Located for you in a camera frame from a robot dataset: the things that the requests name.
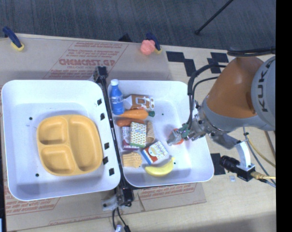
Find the water bottle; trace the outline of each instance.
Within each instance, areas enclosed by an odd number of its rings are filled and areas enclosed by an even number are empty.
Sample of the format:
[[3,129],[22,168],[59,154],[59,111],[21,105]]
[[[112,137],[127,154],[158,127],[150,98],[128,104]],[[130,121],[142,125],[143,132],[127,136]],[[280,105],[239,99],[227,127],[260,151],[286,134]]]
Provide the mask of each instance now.
[[112,85],[112,91],[110,93],[110,99],[111,99],[113,114],[115,115],[123,114],[125,109],[123,106],[122,93],[118,87],[118,80],[117,79],[111,80],[111,85]]

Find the gray floor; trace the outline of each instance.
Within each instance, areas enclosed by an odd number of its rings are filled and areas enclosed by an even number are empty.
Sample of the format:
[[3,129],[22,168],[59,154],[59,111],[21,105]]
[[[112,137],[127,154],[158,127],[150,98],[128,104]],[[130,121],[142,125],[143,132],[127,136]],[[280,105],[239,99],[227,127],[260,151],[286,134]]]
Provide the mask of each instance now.
[[151,31],[161,44],[224,50],[276,44],[276,0],[234,0],[195,35],[227,1],[0,0],[0,37],[8,26],[18,33],[111,41],[128,33],[133,42]]

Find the black pole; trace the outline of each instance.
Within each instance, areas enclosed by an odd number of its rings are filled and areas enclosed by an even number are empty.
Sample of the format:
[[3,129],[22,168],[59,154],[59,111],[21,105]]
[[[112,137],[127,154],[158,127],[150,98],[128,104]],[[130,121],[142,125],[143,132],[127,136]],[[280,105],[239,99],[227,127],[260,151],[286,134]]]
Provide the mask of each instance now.
[[208,21],[204,23],[198,30],[196,30],[194,33],[198,35],[203,28],[205,28],[217,15],[219,15],[233,0],[229,0],[221,9],[219,9]]

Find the bottle cap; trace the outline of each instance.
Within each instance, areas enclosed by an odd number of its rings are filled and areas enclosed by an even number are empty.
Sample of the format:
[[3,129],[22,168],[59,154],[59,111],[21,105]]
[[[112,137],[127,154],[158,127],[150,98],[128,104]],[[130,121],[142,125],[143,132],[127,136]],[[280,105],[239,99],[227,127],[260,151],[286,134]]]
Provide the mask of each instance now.
[[118,79],[113,79],[113,80],[111,80],[111,85],[112,85],[112,86],[116,86],[116,85],[118,85]]

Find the banana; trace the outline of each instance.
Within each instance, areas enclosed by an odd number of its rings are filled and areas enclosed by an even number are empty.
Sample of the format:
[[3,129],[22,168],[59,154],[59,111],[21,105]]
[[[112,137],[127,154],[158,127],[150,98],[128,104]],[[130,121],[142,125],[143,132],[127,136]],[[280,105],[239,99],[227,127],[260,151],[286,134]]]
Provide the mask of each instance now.
[[170,159],[170,161],[166,164],[164,164],[161,167],[155,167],[155,166],[146,166],[145,167],[145,171],[155,177],[161,177],[161,176],[165,176],[168,173],[170,173],[173,168],[174,168],[174,157],[172,157]]

